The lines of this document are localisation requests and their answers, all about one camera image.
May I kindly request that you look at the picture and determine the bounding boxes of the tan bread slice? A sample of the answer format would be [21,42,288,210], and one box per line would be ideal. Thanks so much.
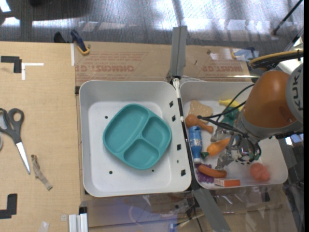
[188,100,213,123]

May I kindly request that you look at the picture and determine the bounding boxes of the orange carton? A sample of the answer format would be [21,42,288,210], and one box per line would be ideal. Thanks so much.
[213,178,241,188]

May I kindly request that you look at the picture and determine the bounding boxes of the pink lumpy toy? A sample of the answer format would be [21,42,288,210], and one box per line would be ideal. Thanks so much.
[250,162,271,182]

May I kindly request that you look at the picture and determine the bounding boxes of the grey handled scissors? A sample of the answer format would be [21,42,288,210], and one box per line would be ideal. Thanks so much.
[0,108,31,175]

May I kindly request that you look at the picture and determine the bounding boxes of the black and white spotted toy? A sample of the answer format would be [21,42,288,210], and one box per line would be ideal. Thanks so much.
[235,154,253,166]

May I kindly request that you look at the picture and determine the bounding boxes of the orange carrot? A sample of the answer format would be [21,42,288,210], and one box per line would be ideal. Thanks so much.
[200,137,231,159]

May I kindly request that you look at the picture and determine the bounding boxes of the teal divided plate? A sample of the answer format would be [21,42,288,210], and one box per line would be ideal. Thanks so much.
[102,103,172,171]

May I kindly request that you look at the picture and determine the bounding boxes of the yellow banana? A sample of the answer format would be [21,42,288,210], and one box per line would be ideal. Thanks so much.
[218,99,245,111]

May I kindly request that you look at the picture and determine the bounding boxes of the green broccoli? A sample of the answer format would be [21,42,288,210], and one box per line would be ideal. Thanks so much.
[220,106,240,126]

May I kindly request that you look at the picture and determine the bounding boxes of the white plastic tray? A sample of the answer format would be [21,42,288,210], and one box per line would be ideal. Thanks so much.
[79,80,193,198]
[180,81,289,190]

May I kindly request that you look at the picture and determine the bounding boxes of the blue bottle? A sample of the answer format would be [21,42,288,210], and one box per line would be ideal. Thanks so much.
[188,126,203,164]

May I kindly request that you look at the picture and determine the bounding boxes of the red sausage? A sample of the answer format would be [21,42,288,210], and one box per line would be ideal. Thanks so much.
[197,164,227,178]

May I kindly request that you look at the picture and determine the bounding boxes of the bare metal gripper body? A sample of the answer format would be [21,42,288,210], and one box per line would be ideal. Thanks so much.
[226,132,262,161]

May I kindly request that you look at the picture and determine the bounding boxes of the purple grapes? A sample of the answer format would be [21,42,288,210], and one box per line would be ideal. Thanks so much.
[195,163,214,183]

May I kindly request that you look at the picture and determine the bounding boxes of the grey cloth strip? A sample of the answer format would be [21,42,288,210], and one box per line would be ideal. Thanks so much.
[30,154,54,191]

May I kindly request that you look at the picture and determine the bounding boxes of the brown cardboard board red print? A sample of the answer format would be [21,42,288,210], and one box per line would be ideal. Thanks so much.
[73,41,290,228]

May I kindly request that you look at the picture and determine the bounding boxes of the brown chicken drumstick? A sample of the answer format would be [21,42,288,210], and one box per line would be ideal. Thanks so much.
[185,114,214,133]

